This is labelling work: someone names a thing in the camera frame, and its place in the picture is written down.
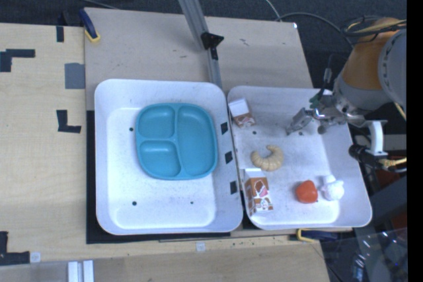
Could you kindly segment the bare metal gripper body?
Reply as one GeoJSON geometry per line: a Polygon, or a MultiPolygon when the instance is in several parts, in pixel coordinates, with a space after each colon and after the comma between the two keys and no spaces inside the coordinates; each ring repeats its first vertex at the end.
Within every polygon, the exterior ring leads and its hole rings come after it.
{"type": "Polygon", "coordinates": [[[312,116],[321,125],[336,125],[352,123],[362,125],[365,121],[363,114],[350,110],[349,103],[338,101],[333,94],[316,94],[311,99],[312,116]]]}

